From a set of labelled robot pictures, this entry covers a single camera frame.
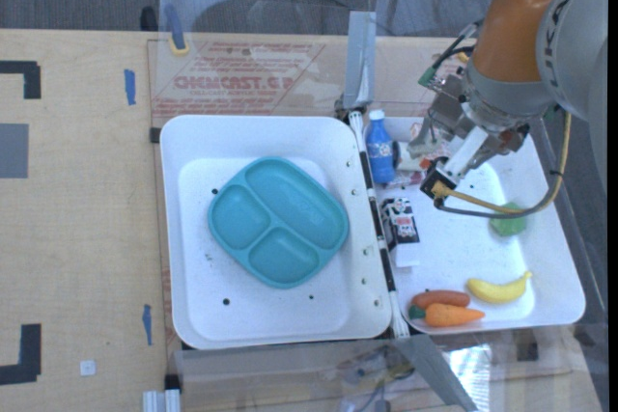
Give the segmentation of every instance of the yellow cable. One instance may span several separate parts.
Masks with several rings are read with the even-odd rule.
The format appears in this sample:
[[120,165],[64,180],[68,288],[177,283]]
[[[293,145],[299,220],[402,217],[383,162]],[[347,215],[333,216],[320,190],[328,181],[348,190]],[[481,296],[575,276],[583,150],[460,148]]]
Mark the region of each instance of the yellow cable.
[[557,170],[557,178],[550,189],[551,193],[547,196],[547,198],[534,206],[533,208],[525,208],[525,209],[513,209],[504,206],[495,205],[493,203],[488,203],[483,200],[479,200],[473,196],[469,196],[459,191],[455,191],[450,187],[447,187],[442,182],[438,181],[435,183],[432,188],[432,193],[434,193],[436,198],[446,198],[447,196],[453,196],[454,198],[459,198],[461,200],[467,201],[469,203],[473,203],[477,206],[486,207],[487,209],[493,209],[494,211],[498,211],[499,213],[526,213],[534,211],[541,211],[548,207],[558,195],[560,191],[560,186],[562,185],[562,175],[564,174],[565,168],[567,166],[567,157],[569,155],[569,140],[571,137],[571,114],[565,113],[565,121],[564,121],[564,131],[563,131],[563,140],[562,140],[562,149],[560,152],[560,158],[558,160],[558,170]]
[[458,53],[457,58],[460,60],[460,62],[463,62],[464,64],[467,64],[468,61],[470,60],[470,58],[467,55],[465,55],[463,52]]

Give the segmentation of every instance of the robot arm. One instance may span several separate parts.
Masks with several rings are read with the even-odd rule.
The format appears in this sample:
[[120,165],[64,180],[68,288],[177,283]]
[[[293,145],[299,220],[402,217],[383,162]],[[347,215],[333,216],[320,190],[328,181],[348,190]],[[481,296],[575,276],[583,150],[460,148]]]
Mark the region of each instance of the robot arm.
[[426,119],[460,144],[421,189],[432,198],[437,183],[455,189],[469,170],[517,151],[529,124],[560,105],[590,124],[606,191],[607,10],[608,0],[492,0],[463,77],[430,85]]

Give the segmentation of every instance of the green sponge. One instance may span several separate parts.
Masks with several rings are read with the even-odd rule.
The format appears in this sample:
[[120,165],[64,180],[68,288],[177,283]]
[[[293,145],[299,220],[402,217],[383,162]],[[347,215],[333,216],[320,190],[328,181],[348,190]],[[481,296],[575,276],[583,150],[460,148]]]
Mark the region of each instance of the green sponge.
[[[507,203],[503,205],[504,207],[509,207],[511,209],[521,209],[521,206],[518,206],[515,203]],[[515,235],[517,233],[523,232],[525,230],[525,217],[521,218],[492,218],[490,220],[490,225],[497,232],[498,235],[503,237],[508,237],[510,235]]]

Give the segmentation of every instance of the bottle label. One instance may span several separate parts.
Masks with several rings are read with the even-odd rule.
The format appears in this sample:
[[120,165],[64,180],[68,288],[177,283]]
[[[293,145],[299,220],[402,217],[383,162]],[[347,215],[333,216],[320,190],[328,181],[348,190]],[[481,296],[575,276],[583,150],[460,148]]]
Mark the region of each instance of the bottle label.
[[367,155],[370,158],[385,158],[393,155],[391,143],[367,143]]

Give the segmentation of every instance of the metal bracket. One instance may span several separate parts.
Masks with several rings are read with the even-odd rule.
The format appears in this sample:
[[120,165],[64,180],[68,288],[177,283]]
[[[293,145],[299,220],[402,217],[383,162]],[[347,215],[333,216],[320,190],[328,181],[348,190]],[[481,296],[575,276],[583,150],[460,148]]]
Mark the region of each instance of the metal bracket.
[[143,412],[181,412],[181,391],[165,390],[158,392],[150,390],[142,397]]
[[363,108],[374,100],[376,13],[350,13],[346,87],[337,106]]
[[478,411],[476,404],[428,335],[414,335],[409,339],[395,340],[393,344],[446,405],[459,405],[466,412]]

